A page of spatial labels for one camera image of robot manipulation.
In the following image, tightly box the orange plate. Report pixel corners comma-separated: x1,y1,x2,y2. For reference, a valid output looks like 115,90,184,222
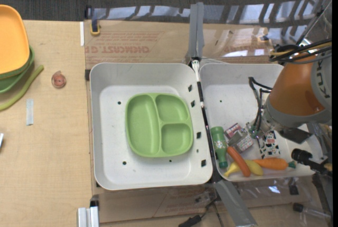
0,4,31,75

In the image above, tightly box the yellow banana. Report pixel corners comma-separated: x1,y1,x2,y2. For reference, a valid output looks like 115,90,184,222
223,159,265,178

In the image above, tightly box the orange carrot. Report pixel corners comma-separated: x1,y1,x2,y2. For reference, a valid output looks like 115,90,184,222
252,157,297,171

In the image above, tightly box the black cylinder on white bracket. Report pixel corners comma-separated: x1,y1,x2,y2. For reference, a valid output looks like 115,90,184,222
291,132,331,175

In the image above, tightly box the grey carton with coloured dots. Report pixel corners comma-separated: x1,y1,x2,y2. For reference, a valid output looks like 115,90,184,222
228,129,255,154

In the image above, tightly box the green bottle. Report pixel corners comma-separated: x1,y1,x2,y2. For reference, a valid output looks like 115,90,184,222
210,126,229,169

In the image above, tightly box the pink and white carton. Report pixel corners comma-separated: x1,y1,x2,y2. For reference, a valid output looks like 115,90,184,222
224,122,242,139

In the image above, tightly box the green divided plate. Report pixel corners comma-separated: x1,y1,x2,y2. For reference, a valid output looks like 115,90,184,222
125,92,194,158

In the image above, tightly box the white plastic tray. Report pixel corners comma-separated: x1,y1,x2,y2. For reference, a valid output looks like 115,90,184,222
89,62,214,191
198,63,318,183

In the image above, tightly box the pink doughnut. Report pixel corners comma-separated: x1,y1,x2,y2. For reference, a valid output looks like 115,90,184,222
51,70,67,89

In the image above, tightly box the orange sausage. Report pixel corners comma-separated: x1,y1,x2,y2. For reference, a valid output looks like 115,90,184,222
227,146,252,178

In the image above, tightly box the long green bean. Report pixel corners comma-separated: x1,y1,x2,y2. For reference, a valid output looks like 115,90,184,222
0,64,45,112

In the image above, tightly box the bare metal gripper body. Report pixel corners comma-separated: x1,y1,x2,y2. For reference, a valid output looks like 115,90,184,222
274,125,314,145

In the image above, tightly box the cow print carton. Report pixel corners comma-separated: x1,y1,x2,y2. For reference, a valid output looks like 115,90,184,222
259,130,281,160

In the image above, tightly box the brown cardboard board red print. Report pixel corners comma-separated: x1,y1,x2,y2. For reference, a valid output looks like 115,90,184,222
83,18,319,224

